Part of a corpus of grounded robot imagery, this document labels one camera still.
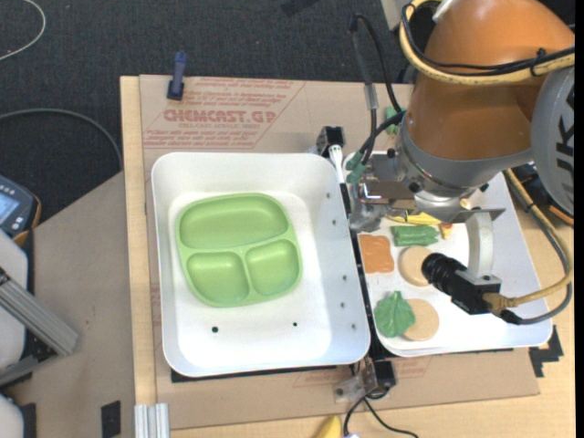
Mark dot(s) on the yellow toy corn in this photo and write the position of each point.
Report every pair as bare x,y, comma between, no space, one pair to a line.
422,219

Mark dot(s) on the brown cardboard board, red print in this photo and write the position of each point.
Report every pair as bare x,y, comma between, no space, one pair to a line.
228,117

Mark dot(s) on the black cylinder on white bracket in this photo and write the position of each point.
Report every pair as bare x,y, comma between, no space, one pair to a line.
461,283

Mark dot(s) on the green lettuce leaf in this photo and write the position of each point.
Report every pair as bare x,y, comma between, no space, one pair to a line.
392,315

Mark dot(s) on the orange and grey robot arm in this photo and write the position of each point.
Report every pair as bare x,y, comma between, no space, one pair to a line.
474,103

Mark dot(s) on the tan round biscuit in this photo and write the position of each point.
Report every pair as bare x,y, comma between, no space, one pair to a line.
424,322
410,267

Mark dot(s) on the green divided plate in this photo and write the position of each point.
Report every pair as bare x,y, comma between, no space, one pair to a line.
237,249

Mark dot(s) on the white plastic tray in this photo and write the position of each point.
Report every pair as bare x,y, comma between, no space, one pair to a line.
255,336
461,331

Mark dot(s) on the orange toy bread slice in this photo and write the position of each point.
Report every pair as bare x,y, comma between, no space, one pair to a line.
376,253

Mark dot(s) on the green toy bean pods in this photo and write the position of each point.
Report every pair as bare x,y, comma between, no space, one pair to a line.
413,236

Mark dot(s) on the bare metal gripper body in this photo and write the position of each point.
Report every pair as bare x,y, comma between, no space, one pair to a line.
388,185

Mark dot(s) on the yellow and red toy food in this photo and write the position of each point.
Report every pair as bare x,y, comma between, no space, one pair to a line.
445,231

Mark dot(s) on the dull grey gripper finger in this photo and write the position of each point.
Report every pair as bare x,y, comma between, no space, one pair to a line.
358,222
374,224

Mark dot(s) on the yellow banana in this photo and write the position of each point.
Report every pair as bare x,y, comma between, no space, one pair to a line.
329,428

